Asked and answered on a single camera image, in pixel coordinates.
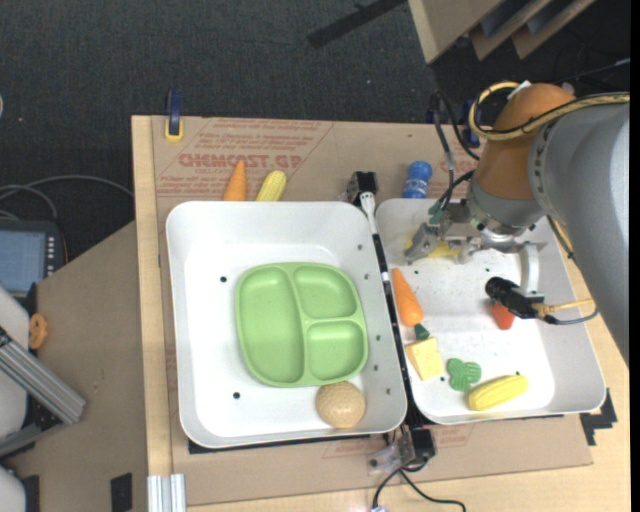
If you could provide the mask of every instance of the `yellow cable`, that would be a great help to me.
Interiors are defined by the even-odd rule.
[[[477,124],[476,116],[478,107],[489,96],[495,94],[497,91],[504,89],[514,90],[519,87],[517,82],[499,82],[494,84],[484,91],[482,91],[469,109],[469,127],[479,137],[483,137],[487,140],[511,140],[523,135],[528,135],[540,126],[558,119],[559,117],[574,112],[576,110],[592,107],[595,105],[615,104],[615,103],[628,103],[631,101],[631,95],[629,93],[610,93],[610,94],[597,94],[593,96],[586,96],[584,98],[575,99],[569,103],[565,103],[559,107],[549,110],[544,114],[534,117],[526,123],[510,128],[509,130],[494,130],[492,128],[485,129]]]

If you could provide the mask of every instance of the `orange carrot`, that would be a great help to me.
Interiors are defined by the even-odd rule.
[[[400,272],[399,268],[392,271],[393,291],[396,299],[396,306],[400,320],[405,325],[415,327],[422,322],[424,312],[418,303],[418,299],[414,295],[409,283]]]
[[[229,184],[222,196],[223,201],[246,201],[247,200],[247,173],[244,168],[244,160],[238,160],[236,168],[233,170]]]

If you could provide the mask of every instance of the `wooden table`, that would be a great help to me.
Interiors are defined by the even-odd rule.
[[[147,464],[150,475],[174,473],[170,436],[165,333],[162,321],[161,277],[158,269],[159,239],[154,175],[154,148],[150,117],[132,120],[136,225],[140,274]],[[578,271],[570,271],[576,294],[586,293]],[[503,474],[466,480],[421,484],[429,495],[464,502],[473,511],[604,511],[630,510],[629,372],[600,319],[590,322],[598,359],[610,389],[618,422],[598,431],[590,466]],[[374,488],[315,495],[252,500],[190,507],[194,511],[248,510],[369,510]],[[381,503],[390,510],[455,510],[422,503],[406,485],[389,485]]]

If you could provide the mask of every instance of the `corn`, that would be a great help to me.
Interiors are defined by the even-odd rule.
[[[520,396],[529,387],[524,375],[507,375],[478,386],[469,394],[469,407],[485,411]]]
[[[287,185],[287,175],[282,171],[271,171],[262,183],[256,201],[277,201]]]

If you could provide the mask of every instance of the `wooden plank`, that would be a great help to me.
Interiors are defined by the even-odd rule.
[[[532,35],[527,27],[517,30],[512,36],[516,52],[521,59],[529,56],[540,47],[547,39],[555,35],[562,27],[573,20],[578,14],[589,7],[595,0],[574,0],[560,14],[553,18],[547,25],[535,35]]]
[[[504,23],[495,33],[487,37],[480,25],[476,26],[469,37],[476,51],[479,60],[485,59],[491,52],[507,41],[520,27],[522,27],[538,11],[549,4],[552,0],[533,0],[520,9],[506,23]]]
[[[173,461],[151,120],[149,117],[133,116],[131,128],[148,466],[150,475],[168,476],[172,473]]]
[[[409,0],[427,63],[432,63],[467,34],[502,0]]]

